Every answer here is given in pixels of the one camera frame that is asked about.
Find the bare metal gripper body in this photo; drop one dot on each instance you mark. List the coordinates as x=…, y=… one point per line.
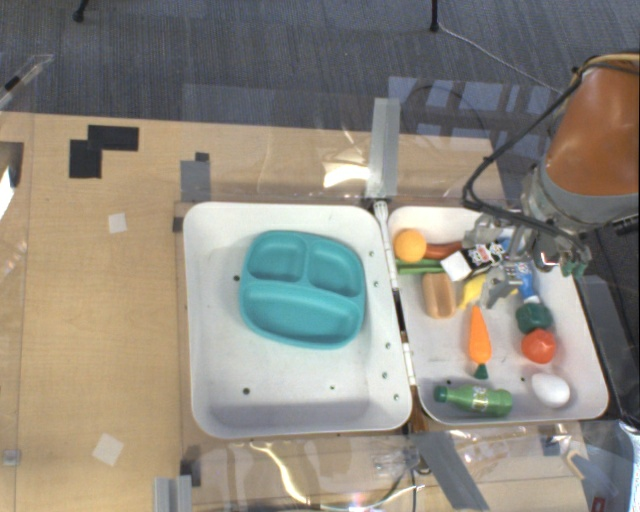
x=550, y=247

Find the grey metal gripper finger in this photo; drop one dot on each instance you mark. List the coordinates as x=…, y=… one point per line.
x=481, y=232
x=501, y=287

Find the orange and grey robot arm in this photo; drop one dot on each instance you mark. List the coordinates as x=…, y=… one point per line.
x=595, y=145

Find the blue and white bottle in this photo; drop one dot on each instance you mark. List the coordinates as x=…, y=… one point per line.
x=527, y=285

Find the yellow banana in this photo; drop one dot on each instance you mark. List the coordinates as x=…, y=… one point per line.
x=472, y=292

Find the black and white carton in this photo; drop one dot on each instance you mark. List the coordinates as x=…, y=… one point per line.
x=467, y=262

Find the green broccoli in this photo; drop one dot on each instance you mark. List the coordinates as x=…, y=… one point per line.
x=534, y=318

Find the orange carrot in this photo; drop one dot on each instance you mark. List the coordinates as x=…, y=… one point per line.
x=479, y=337

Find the tan hot dog bun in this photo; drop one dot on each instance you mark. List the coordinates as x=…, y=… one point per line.
x=438, y=296

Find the red-orange tomato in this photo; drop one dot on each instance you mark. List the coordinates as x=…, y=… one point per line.
x=538, y=346

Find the orange ball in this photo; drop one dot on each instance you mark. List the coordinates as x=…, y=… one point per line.
x=409, y=245

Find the green bean pod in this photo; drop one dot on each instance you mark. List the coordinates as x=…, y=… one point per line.
x=417, y=268

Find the white plastic tray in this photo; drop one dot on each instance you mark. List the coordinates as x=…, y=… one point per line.
x=295, y=380
x=505, y=370

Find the thin black and white rod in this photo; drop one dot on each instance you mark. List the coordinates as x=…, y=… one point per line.
x=388, y=250

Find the white egg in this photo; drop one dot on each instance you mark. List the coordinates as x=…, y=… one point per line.
x=550, y=390

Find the green bottle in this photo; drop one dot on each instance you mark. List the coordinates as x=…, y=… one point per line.
x=475, y=400

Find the teal divided plate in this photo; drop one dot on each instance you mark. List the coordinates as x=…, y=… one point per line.
x=300, y=290

